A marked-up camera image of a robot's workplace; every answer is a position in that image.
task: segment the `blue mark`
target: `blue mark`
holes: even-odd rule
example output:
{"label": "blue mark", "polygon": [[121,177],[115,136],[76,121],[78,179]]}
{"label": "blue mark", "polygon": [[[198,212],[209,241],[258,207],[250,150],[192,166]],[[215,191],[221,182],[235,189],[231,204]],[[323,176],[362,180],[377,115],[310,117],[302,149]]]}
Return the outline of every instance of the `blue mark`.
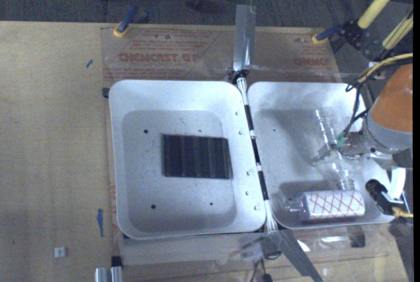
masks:
{"label": "blue mark", "polygon": [[98,215],[96,216],[96,220],[98,220],[100,236],[104,236],[104,210],[98,209]]}

